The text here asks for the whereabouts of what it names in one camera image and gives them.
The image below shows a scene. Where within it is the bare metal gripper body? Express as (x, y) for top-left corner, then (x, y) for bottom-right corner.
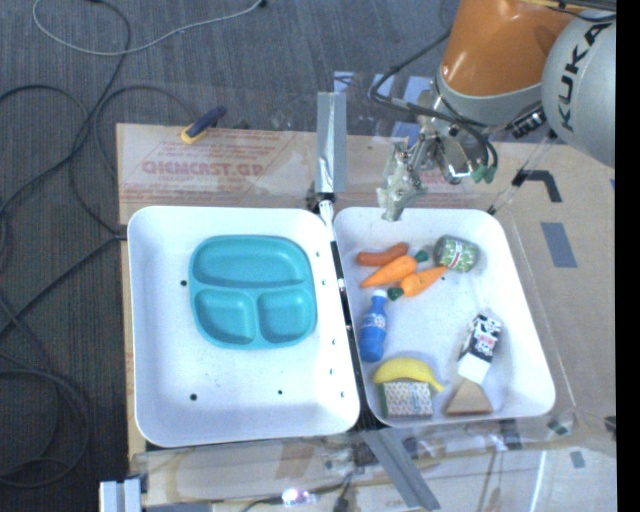
(410, 95), (475, 186)

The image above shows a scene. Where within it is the orange sausage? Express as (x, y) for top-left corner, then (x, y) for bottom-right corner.
(355, 241), (411, 268)

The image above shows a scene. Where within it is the orange carrot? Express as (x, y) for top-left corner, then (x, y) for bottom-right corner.
(359, 249), (431, 290)
(386, 265), (449, 303)

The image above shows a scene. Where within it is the green can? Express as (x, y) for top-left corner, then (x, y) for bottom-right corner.
(432, 234), (481, 274)

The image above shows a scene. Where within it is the white plastic tray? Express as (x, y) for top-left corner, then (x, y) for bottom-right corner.
(332, 206), (558, 429)
(126, 205), (362, 449)

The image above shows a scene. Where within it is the blue bottle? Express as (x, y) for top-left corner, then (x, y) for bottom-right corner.
(358, 288), (390, 364)

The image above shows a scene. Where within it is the black and white carton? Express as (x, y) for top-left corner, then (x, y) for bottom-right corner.
(455, 312), (503, 386)

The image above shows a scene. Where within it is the yellow banana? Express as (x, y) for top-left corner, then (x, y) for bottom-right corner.
(370, 356), (446, 394)

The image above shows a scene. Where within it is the blue divided plate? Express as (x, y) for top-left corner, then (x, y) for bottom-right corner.
(188, 234), (320, 351)

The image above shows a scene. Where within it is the patterned packet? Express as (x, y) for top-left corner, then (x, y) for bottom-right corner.
(377, 380), (435, 420)

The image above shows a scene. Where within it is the brown cardboard board red print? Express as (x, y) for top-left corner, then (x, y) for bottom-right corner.
(115, 122), (617, 503)

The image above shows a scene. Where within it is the brown bread slice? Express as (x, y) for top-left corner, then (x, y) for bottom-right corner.
(443, 376), (495, 418)

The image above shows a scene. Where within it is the black cylinder on white bracket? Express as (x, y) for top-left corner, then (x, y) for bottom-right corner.
(508, 107), (550, 141)

